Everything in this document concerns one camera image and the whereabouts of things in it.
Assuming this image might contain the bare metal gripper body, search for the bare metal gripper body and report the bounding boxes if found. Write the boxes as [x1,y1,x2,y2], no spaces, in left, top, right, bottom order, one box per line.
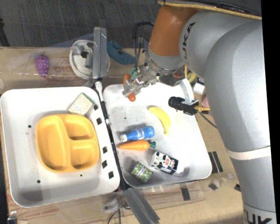
[133,60,186,90]

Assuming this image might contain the blue cloth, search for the blue cloth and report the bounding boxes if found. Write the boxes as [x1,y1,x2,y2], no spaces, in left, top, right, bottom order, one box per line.
[106,38,137,67]

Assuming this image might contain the yellow banana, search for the yellow banana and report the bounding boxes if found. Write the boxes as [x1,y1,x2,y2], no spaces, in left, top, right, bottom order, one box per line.
[148,105,173,136]

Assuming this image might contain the blue bottle white cap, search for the blue bottle white cap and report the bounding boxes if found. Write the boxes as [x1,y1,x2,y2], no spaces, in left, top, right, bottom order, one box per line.
[119,125,156,143]

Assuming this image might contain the white dotted carton green edge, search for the white dotted carton green edge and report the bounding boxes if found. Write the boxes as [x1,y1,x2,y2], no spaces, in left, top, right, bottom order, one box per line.
[67,92,97,117]

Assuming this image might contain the orange carrot green top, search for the orange carrot green top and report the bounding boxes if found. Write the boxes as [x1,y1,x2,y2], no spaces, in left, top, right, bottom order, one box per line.
[118,139,157,153]

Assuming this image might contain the white plastic tray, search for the white plastic tray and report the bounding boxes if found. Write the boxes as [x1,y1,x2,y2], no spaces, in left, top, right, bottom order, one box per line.
[0,82,123,210]
[102,77,214,191]

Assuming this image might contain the yellow divided plate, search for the yellow divided plate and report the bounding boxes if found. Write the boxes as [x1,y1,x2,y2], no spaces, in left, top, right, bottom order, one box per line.
[34,111,102,175]

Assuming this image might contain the white cow print carton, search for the white cow print carton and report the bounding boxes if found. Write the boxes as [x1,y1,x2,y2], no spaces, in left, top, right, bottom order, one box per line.
[149,149,181,177]

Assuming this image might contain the green can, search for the green can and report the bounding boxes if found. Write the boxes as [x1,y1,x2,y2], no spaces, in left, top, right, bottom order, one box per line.
[130,160,155,184]

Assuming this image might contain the purple grapes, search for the purple grapes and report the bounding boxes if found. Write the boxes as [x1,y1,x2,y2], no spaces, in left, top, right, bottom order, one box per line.
[34,53,51,79]

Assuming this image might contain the brown cardboard board red print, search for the brown cardboard board red print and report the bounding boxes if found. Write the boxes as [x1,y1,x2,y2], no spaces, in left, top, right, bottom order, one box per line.
[0,30,244,224]

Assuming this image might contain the black cylinder on white bracket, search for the black cylinder on white bracket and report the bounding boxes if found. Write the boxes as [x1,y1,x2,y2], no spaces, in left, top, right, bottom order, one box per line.
[166,77,200,117]

